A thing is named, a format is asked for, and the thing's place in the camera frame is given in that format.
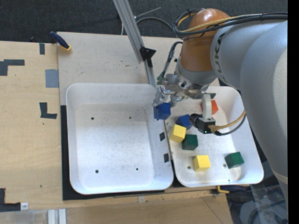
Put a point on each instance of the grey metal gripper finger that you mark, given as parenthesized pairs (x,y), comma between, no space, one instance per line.
(175,100)
(159,98)

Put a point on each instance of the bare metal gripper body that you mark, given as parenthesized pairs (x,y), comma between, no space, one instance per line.
(184,88)

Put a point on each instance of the blue cube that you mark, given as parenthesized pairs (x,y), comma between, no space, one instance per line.
(183,121)
(162,112)

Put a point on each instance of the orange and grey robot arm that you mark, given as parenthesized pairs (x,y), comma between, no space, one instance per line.
(257,62)

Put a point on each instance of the yellow cube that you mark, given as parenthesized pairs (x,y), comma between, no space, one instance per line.
(201,163)
(178,133)

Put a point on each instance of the orange cube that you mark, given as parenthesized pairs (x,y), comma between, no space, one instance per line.
(214,107)

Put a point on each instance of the green cube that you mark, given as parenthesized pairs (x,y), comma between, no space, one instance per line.
(190,142)
(234,160)

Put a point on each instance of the white plastic tray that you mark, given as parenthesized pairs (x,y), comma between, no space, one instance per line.
(215,146)
(114,146)

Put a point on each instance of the pale wood board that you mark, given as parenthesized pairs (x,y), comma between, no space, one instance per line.
(98,62)

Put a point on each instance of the black cylinder on white bracket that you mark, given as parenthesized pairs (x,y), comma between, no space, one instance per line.
(202,122)

